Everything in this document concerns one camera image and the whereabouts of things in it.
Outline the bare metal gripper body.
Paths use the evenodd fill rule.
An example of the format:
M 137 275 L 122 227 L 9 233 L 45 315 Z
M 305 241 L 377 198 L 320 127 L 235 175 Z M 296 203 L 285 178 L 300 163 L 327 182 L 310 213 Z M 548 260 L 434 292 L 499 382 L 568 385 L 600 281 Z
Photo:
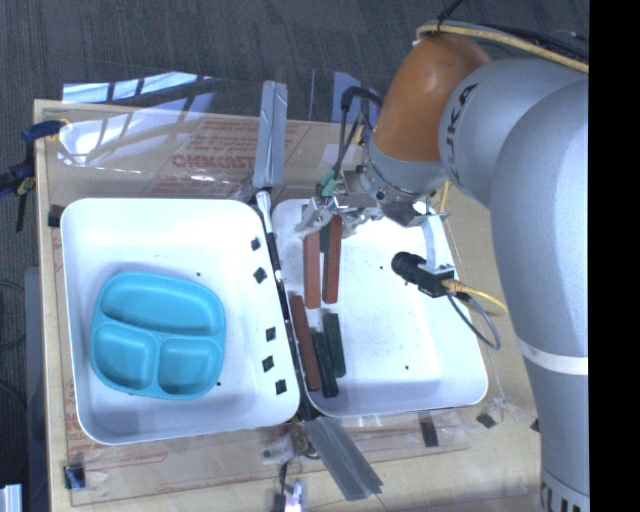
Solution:
M 343 170 L 334 195 L 342 208 L 341 213 L 355 209 L 379 209 L 383 218 L 402 227 L 419 226 L 432 214 L 429 204 L 424 202 L 424 194 L 412 193 L 389 183 L 373 167 Z

